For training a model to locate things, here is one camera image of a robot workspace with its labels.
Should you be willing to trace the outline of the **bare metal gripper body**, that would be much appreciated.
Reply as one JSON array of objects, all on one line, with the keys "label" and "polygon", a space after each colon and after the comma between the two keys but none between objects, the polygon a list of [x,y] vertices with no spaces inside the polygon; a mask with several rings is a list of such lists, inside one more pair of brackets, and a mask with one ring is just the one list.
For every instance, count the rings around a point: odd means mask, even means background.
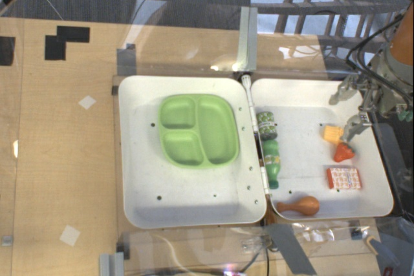
[{"label": "bare metal gripper body", "polygon": [[356,88],[363,95],[359,111],[378,112],[381,116],[413,116],[413,85],[393,74],[386,74],[384,81],[397,90],[366,75],[357,79]]}]

